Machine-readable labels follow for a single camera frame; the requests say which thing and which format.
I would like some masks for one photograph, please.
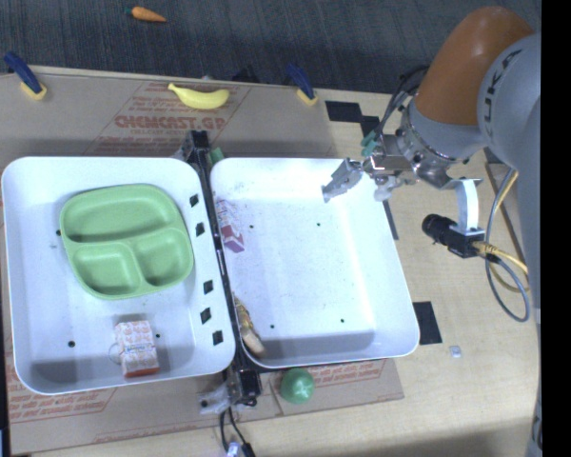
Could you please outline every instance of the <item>carrot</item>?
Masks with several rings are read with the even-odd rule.
[[[135,17],[138,20],[145,20],[147,22],[166,22],[167,19],[157,12],[145,9],[144,7],[135,6],[132,9],[126,9],[126,13]]]

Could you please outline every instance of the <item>yellow banana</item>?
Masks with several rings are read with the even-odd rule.
[[[217,89],[215,91],[205,92],[197,91],[196,89],[179,88],[173,83],[169,83],[167,89],[170,89],[178,95],[178,98],[180,98],[182,103],[187,107],[202,110],[217,109],[218,107],[221,107],[226,103],[226,100],[228,100],[228,96],[230,95],[230,92],[227,89]]]

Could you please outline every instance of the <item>green tray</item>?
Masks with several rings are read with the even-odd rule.
[[[79,193],[64,204],[59,223],[76,278],[99,298],[149,294],[177,285],[192,271],[182,214],[152,185]]]

